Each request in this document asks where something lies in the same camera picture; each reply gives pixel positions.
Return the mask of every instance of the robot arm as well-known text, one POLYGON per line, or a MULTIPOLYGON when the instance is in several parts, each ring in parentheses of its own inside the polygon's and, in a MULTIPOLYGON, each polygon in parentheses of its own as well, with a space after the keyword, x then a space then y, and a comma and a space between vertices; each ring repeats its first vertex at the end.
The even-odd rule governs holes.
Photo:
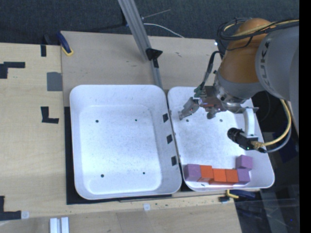
POLYGON ((199 107, 205 109, 208 119, 227 110, 243 113, 245 131, 230 129, 227 135, 245 149, 258 150, 264 145, 256 144, 251 123, 258 108, 244 108, 241 104, 259 91, 266 90, 281 101, 291 102, 299 134, 299 20, 271 23, 261 18, 236 19, 222 25, 218 35, 218 44, 222 45, 223 41, 229 41, 229 44, 222 55, 214 85, 205 86, 205 81, 211 71, 214 54, 222 54, 221 51, 211 56, 205 78, 179 113, 180 120, 199 107), (225 31, 238 24, 241 25, 233 36, 225 35, 225 31))

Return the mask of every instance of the metal bar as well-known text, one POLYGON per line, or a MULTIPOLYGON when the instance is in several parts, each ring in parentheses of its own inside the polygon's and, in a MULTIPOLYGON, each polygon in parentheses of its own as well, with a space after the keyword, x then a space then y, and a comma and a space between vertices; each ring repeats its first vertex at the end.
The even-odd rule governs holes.
MULTIPOLYGON (((142 23, 141 17, 137 10, 134 0, 118 0, 118 3, 123 11, 124 17, 129 25, 131 33, 136 41, 138 49, 143 57, 143 60, 148 60, 146 50, 151 48, 148 35, 142 23)), ((153 61, 150 61, 154 82, 157 86, 162 88, 162 81, 159 68, 154 66, 153 61)))

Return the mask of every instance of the cube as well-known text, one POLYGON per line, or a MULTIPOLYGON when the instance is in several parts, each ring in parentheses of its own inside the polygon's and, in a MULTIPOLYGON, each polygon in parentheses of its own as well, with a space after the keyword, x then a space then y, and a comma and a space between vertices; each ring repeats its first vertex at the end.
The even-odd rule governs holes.
POLYGON ((241 154, 239 157, 236 158, 235 161, 235 168, 244 168, 247 170, 252 170, 253 168, 253 158, 247 155, 241 154))
POLYGON ((227 178, 225 176, 225 169, 213 168, 214 179, 210 180, 209 184, 226 184, 227 178))
POLYGON ((198 181, 201 178, 201 169, 199 164, 187 164, 184 167, 185 181, 198 181))
POLYGON ((239 182, 238 171, 236 169, 225 169, 225 175, 228 185, 234 185, 239 182))
POLYGON ((200 165, 201 169, 201 178, 198 179, 198 182, 209 182, 214 178, 212 166, 200 165))
POLYGON ((247 184, 251 181, 249 171, 245 168, 238 168, 238 177, 239 177, 239 182, 237 184, 247 184))

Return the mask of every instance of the white wire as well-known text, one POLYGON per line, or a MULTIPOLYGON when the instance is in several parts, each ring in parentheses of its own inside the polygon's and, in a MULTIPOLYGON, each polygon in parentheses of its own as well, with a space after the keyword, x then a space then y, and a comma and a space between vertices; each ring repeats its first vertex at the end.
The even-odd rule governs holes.
POLYGON ((175 35, 177 35, 177 36, 179 36, 179 37, 181 37, 181 38, 184 38, 182 35, 180 35, 180 34, 178 34, 178 33, 175 33, 174 31, 172 31, 172 30, 170 30, 170 29, 168 29, 168 28, 165 28, 165 27, 163 27, 163 26, 161 26, 161 25, 157 25, 157 24, 153 24, 153 23, 144 23, 144 25, 157 26, 157 27, 166 29, 167 31, 170 31, 171 33, 173 33, 173 34, 175 34, 175 35))

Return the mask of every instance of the table surface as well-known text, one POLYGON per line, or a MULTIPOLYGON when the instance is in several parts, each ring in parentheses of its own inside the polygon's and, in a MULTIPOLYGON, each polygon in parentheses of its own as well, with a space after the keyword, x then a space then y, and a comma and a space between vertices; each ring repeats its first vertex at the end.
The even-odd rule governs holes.
MULTIPOLYGON (((233 201, 227 204, 218 201, 222 192, 179 191, 164 199, 66 204, 64 106, 68 106, 70 90, 79 83, 149 84, 153 78, 149 64, 141 61, 131 35, 63 34, 71 46, 81 37, 90 41, 95 37, 102 45, 94 46, 96 52, 87 44, 73 48, 72 57, 67 57, 59 46, 46 46, 47 55, 42 57, 40 45, 0 43, 0 64, 25 62, 26 65, 9 68, 8 78, 0 79, 0 195, 5 196, 4 211, 28 211, 30 216, 27 220, 5 221, 0 224, 0 232, 48 225, 50 217, 60 216, 70 217, 74 232, 83 232, 89 225, 93 226, 92 232, 102 230, 103 225, 107 232, 110 229, 124 232, 125 225, 129 225, 125 218, 135 215, 129 212, 137 213, 132 220, 137 225, 140 216, 145 216, 147 226, 155 232, 172 232, 172 227, 180 232, 207 227, 212 227, 214 232, 241 232, 233 201), (88 68, 98 70, 100 66, 105 78, 94 79, 94 72, 87 73, 81 56, 84 61, 89 59, 88 68), (63 91, 47 90, 49 72, 62 74, 63 91), (42 106, 49 107, 50 118, 59 118, 58 124, 42 123, 42 106), (150 204, 150 211, 143 210, 144 203, 150 204)), ((158 61, 164 90, 197 86, 209 56, 217 50, 213 40, 156 36, 149 39, 153 48, 163 51, 158 61)), ((214 66, 219 64, 220 58, 216 57, 214 66)))

